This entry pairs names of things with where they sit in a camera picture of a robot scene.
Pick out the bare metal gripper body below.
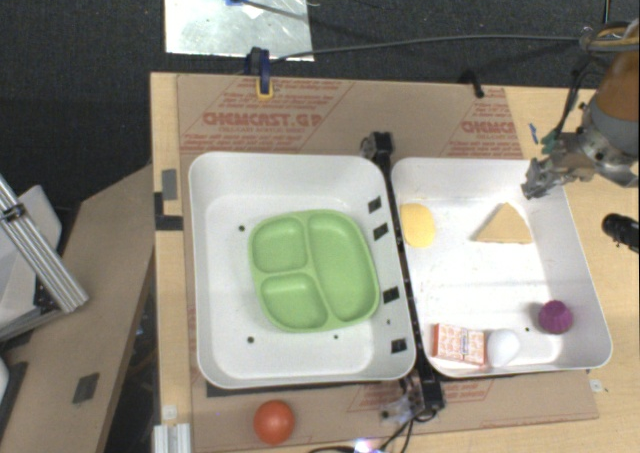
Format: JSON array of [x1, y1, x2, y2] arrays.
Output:
[[543, 134, 640, 188]]

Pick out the tan triangular bread slice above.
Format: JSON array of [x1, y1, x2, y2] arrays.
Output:
[[475, 201, 534, 245]]

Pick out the white plastic tray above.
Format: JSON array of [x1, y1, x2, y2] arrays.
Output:
[[187, 151, 418, 390], [390, 156, 614, 379]]

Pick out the yellow oval biscuit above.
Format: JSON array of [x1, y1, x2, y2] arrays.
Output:
[[399, 202, 437, 249]]

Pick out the purple ribbed cup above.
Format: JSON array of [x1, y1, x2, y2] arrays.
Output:
[[537, 299, 575, 336]]

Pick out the thin black rod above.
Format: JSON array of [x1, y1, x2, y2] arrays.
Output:
[[377, 154, 434, 388]]

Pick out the white egg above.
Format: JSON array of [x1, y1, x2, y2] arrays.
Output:
[[485, 328, 522, 369]]

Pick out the orange and white carton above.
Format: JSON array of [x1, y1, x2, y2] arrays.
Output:
[[430, 323, 489, 368]]

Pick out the brown cardboard board, red print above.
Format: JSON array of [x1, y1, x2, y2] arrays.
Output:
[[175, 73, 601, 453]]

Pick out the green divided plate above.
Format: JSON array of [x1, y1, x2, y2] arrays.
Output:
[[247, 209, 382, 334]]

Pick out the orange ball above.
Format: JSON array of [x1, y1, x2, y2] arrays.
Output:
[[252, 399, 297, 446]]

